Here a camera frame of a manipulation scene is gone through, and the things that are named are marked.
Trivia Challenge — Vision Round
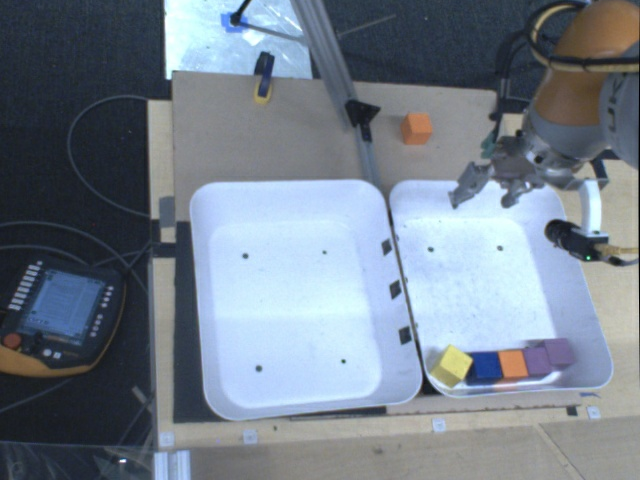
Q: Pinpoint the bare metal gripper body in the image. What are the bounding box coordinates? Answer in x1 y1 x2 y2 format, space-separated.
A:
487 135 587 192

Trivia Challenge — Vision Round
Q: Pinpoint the orange cube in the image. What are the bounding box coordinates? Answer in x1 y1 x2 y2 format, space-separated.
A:
497 349 530 380
400 112 434 146

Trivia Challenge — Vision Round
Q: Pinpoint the white plastic tray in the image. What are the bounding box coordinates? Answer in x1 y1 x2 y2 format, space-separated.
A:
388 179 615 400
188 179 424 422

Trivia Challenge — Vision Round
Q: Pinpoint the purple cube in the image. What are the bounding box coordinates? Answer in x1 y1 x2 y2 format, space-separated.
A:
523 346 553 377
543 338 576 369

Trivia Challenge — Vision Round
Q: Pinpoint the blue cube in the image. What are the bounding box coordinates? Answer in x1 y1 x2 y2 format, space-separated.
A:
464 351 504 385

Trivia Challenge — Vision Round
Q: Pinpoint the yellow cube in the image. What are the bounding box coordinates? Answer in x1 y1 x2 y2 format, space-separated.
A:
430 344 474 389

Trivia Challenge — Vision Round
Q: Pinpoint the brown cardboard board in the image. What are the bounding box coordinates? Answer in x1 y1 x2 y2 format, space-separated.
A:
171 70 606 425

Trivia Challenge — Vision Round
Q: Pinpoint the black cylinder on white bracket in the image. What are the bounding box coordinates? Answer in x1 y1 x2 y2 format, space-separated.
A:
544 177 611 264

